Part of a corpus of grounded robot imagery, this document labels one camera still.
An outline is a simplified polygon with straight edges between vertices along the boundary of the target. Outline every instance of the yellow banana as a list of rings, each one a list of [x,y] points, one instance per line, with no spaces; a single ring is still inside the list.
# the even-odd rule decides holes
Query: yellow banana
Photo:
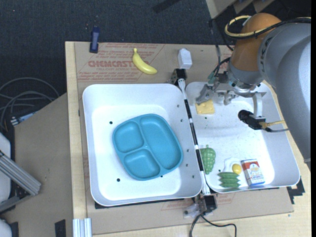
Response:
[[[137,48],[134,48],[133,63],[141,72],[144,72],[149,75],[157,73],[157,70],[154,67],[148,65],[142,60],[142,58],[137,53]]]

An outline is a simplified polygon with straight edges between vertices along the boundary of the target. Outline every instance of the blue plate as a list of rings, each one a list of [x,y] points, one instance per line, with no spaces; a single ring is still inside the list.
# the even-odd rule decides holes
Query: blue plate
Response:
[[[121,123],[114,129],[112,141],[124,168],[138,180],[165,175],[183,159],[177,137],[167,121],[156,114]]]

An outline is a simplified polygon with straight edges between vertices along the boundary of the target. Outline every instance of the yellow cheese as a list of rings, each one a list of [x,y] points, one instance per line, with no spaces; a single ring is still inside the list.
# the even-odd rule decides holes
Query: yellow cheese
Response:
[[[211,99],[199,105],[195,103],[195,105],[196,105],[197,114],[214,114],[215,113],[213,101]]]

